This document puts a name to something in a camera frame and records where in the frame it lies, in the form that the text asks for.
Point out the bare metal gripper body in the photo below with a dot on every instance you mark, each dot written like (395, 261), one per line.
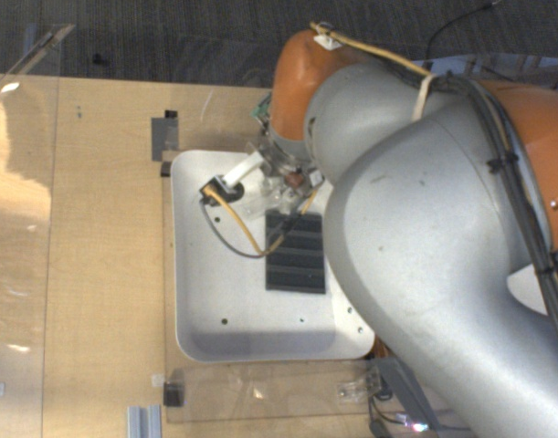
(283, 178)

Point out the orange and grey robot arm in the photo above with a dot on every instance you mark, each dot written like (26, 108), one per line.
(424, 226)

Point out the black ribbed rectangular block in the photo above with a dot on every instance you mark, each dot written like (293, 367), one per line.
(296, 263)

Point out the white plastic tray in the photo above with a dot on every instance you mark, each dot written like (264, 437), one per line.
(224, 290)

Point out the black cylinder on white bracket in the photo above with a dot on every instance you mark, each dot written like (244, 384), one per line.
(242, 169)

